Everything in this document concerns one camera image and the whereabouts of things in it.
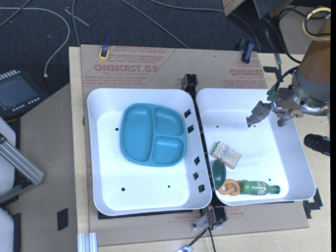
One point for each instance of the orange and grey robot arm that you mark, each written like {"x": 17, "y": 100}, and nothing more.
{"x": 316, "y": 62}

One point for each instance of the blue divided plate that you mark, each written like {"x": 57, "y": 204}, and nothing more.
{"x": 141, "y": 135}

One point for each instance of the white plastic tray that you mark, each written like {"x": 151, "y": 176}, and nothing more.
{"x": 147, "y": 190}
{"x": 265, "y": 151}

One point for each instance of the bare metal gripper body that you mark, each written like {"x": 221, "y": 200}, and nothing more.
{"x": 291, "y": 105}

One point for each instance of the green plastic bottle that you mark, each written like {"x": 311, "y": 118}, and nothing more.
{"x": 253, "y": 187}

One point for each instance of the brown cardboard board red print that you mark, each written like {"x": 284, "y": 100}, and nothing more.
{"x": 162, "y": 67}

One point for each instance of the orange pretzel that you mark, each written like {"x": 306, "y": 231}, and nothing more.
{"x": 231, "y": 190}

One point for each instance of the dark green bowl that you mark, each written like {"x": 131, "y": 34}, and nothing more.
{"x": 219, "y": 170}

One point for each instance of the black cylinder on white bracket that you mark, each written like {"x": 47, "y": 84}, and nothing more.
{"x": 316, "y": 142}

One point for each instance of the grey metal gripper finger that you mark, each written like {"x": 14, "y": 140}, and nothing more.
{"x": 284, "y": 119}
{"x": 258, "y": 114}

